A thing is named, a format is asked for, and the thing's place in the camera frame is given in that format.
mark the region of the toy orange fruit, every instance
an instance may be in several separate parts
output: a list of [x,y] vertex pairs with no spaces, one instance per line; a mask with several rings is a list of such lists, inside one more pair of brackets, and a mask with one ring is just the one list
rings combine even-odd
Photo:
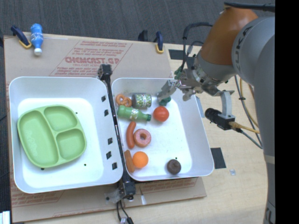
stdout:
[[153,116],[156,120],[164,122],[169,117],[169,111],[164,106],[158,106],[153,113]]
[[133,155],[133,164],[136,168],[143,168],[149,162],[149,157],[145,152],[138,151]]

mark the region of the dark gray floor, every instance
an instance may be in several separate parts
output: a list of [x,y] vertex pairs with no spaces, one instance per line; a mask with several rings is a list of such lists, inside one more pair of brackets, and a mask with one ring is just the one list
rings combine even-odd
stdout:
[[[183,44],[184,28],[201,21],[213,24],[224,2],[275,4],[275,0],[0,0],[0,29],[11,35],[12,25],[29,32],[32,24],[40,23],[48,34],[122,40],[137,40],[146,29],[149,41],[160,31],[164,43]],[[256,14],[274,16],[264,11]],[[187,44],[204,41],[209,30],[190,31]],[[0,212],[10,209],[4,73],[0,48]]]

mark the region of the blue bottle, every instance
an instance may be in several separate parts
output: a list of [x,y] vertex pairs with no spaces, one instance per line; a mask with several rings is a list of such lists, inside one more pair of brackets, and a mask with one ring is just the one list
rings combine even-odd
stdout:
[[35,23],[31,26],[31,43],[35,47],[34,54],[40,56],[42,54],[43,28],[40,24]]

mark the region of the green plate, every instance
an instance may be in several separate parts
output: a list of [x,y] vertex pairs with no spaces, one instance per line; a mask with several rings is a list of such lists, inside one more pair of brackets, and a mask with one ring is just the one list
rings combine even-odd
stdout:
[[86,137],[75,112],[65,105],[48,105],[23,113],[18,133],[29,160],[50,168],[70,162],[86,149]]

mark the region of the cardboard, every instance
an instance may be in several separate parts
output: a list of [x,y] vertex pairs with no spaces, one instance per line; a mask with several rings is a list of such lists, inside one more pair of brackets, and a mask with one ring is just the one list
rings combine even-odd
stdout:
[[[30,33],[24,34],[29,39]],[[10,138],[9,84],[20,76],[97,77],[102,63],[112,65],[111,82],[119,77],[173,78],[168,51],[164,49],[164,53],[158,54],[152,42],[50,34],[44,34],[41,56],[34,55],[33,47],[23,48],[16,36],[4,37],[4,44],[12,221],[25,222],[115,209],[115,204],[106,203],[104,195],[114,191],[116,185],[38,194],[27,194],[16,187]],[[125,200],[127,207],[206,196],[201,177],[136,183],[135,186],[134,201]]]

